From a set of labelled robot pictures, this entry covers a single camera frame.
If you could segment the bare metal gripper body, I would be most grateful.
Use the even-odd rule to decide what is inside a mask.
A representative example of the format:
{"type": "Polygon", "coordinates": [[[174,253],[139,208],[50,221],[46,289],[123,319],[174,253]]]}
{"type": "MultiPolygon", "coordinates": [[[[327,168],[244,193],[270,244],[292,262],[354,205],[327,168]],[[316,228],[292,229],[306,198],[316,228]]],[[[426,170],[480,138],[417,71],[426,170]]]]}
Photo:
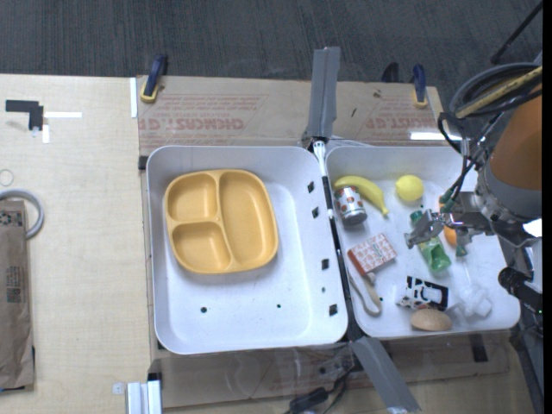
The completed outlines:
{"type": "Polygon", "coordinates": [[[520,231],[518,217],[493,195],[460,191],[455,198],[442,199],[447,225],[470,235],[509,235],[520,231]]]}

